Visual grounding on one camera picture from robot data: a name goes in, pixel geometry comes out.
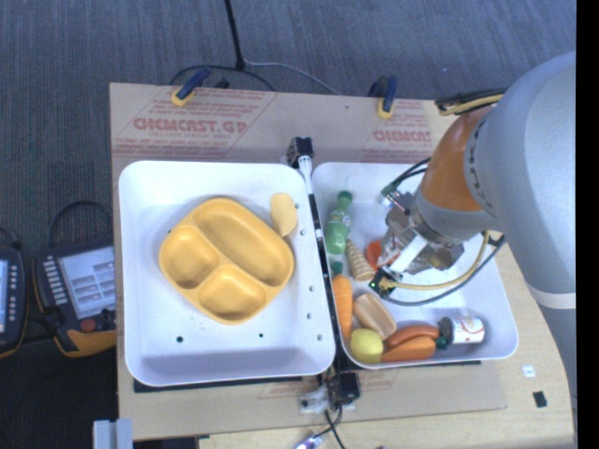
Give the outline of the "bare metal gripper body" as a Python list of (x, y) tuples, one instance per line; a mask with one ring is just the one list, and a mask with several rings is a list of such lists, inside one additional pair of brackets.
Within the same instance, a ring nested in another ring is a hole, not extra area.
[(447, 270), (461, 258), (464, 246), (432, 230), (416, 209), (410, 193), (395, 192), (385, 222), (402, 242), (402, 253), (389, 266), (391, 273), (419, 273), (424, 270)]

